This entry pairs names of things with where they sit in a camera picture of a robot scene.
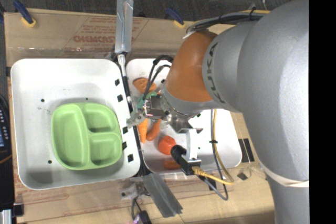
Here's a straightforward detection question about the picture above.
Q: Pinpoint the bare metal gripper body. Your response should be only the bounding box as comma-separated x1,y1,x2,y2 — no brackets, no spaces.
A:
142,93,201,134

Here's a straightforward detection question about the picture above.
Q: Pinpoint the red-orange pepper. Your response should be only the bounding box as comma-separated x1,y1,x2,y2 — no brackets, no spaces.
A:
157,135,177,156

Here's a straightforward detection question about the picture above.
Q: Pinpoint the white plastic tray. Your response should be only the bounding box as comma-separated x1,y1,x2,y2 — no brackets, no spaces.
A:
125,58,243,175
10,58,141,190

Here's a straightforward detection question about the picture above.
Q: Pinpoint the grey taped block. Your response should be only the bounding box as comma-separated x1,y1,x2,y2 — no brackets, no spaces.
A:
142,173,184,219
114,0,134,54

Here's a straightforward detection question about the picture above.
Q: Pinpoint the black cylinder on white bracket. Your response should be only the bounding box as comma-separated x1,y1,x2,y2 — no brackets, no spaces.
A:
170,127,203,176

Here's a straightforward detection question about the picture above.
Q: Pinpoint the orange pizza slice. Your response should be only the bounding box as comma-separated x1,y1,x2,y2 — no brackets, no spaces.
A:
132,77,158,94

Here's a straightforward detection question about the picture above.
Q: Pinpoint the green divided plate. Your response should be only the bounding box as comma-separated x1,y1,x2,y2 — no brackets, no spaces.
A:
50,102,124,171

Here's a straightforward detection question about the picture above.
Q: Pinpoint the brown cardboard board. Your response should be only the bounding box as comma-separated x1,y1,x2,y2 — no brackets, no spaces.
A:
3,7,276,224

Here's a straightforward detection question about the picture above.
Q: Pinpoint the orange carrot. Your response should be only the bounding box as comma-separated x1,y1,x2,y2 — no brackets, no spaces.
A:
145,119,162,142
137,118,149,144

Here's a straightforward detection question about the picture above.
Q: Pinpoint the thin black and white rod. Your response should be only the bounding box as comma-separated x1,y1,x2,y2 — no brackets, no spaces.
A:
117,53,144,175

